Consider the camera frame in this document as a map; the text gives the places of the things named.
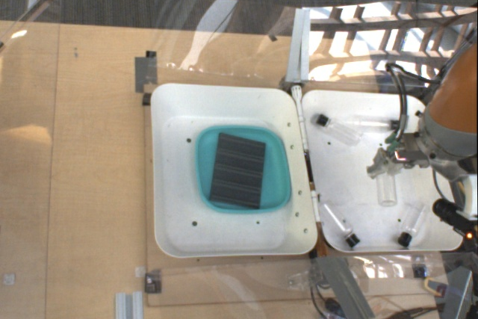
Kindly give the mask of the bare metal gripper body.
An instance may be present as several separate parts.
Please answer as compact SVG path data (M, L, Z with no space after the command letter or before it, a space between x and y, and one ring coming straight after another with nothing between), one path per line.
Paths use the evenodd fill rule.
M428 156L418 146L419 136L415 133L405 133L395 149L395 162L405 168L429 166Z

